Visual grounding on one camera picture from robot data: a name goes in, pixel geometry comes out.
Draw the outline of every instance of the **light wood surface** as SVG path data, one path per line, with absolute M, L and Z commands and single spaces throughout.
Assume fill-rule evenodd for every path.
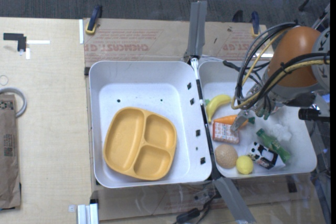
M 0 18 L 1 35 L 20 33 L 31 59 L 17 42 L 0 39 L 0 74 L 17 87 L 27 110 L 17 119 L 22 205 L 0 212 L 0 223 L 76 223 L 70 205 L 88 204 L 90 153 L 84 51 L 78 20 Z

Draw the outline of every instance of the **banana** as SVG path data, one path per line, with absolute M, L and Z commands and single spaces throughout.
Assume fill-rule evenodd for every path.
M 213 97 L 210 102 L 206 105 L 205 111 L 208 117 L 208 122 L 211 123 L 211 118 L 215 114 L 216 110 L 225 104 L 229 104 L 231 102 L 231 97 L 226 94 L 219 94 Z

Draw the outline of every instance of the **brown ball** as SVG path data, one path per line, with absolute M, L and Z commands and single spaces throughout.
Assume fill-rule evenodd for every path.
M 233 146 L 222 144 L 216 147 L 215 158 L 219 166 L 225 169 L 231 169 L 236 166 L 238 154 Z

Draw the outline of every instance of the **orange plastic plate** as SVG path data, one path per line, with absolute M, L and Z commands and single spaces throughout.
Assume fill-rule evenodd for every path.
M 122 174 L 144 180 L 164 177 L 173 162 L 176 129 L 154 112 L 127 107 L 113 117 L 103 155 L 107 165 Z

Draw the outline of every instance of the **brown paper bag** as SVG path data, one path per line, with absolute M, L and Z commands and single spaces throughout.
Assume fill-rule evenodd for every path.
M 20 205 L 16 104 L 13 94 L 0 94 L 0 208 Z

